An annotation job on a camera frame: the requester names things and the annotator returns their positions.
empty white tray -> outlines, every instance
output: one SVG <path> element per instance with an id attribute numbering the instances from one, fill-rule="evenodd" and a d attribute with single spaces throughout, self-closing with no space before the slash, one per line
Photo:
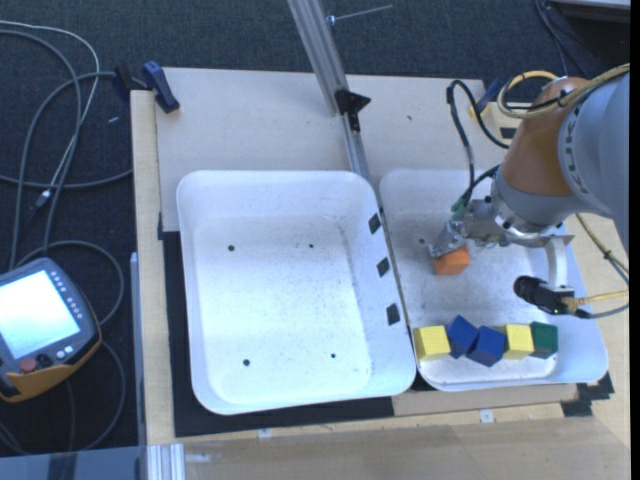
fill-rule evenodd
<path id="1" fill-rule="evenodd" d="M 551 316 L 513 292 L 513 282 L 520 275 L 548 279 L 543 249 L 518 245 L 482 249 L 468 241 L 471 264 L 459 275 L 435 275 L 428 245 L 451 218 L 450 207 L 468 182 L 466 171 L 401 169 L 389 172 L 380 183 L 409 325 L 446 325 L 458 314 L 475 326 L 494 328 L 550 323 L 558 327 L 558 352 L 548 359 L 503 359 L 491 367 L 464 356 L 446 356 L 420 361 L 420 375 L 443 391 L 599 380 L 606 373 L 608 357 L 597 322 Z M 488 195 L 489 188 L 488 180 L 482 182 L 474 199 Z M 569 284 L 576 296 L 583 297 L 585 288 L 570 245 L 567 260 Z"/>
<path id="2" fill-rule="evenodd" d="M 416 363 L 376 197 L 342 171 L 177 189 L 193 389 L 219 414 L 390 396 Z"/>

red button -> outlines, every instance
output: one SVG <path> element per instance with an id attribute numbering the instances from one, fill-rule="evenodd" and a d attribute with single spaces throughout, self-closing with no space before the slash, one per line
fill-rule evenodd
<path id="1" fill-rule="evenodd" d="M 31 373 L 35 372 L 38 367 L 38 363 L 33 357 L 25 357 L 22 361 L 20 361 L 20 370 L 22 373 Z"/>

yellow cube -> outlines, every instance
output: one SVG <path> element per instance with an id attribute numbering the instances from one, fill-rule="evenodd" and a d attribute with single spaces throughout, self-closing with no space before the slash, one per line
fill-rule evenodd
<path id="1" fill-rule="evenodd" d="M 533 335 L 528 325 L 507 324 L 502 332 L 507 335 L 504 359 L 522 359 L 533 353 Z"/>
<path id="2" fill-rule="evenodd" d="M 420 327 L 413 331 L 418 360 L 439 359 L 451 352 L 444 325 Z"/>

touchscreen display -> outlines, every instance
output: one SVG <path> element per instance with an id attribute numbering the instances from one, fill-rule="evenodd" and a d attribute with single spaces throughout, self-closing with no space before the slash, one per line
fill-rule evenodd
<path id="1" fill-rule="evenodd" d="M 14 358 L 78 332 L 80 327 L 44 270 L 0 286 L 0 335 Z"/>

blue cube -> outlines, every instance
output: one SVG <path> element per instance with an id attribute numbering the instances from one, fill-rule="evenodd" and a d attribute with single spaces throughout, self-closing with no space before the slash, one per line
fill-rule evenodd
<path id="1" fill-rule="evenodd" d="M 456 359 L 466 354 L 478 336 L 478 329 L 460 315 L 456 316 L 446 327 L 449 337 L 451 355 Z"/>
<path id="2" fill-rule="evenodd" d="M 493 366 L 502 359 L 507 337 L 499 331 L 481 325 L 478 328 L 478 336 L 473 342 L 467 357 L 485 366 Z"/>

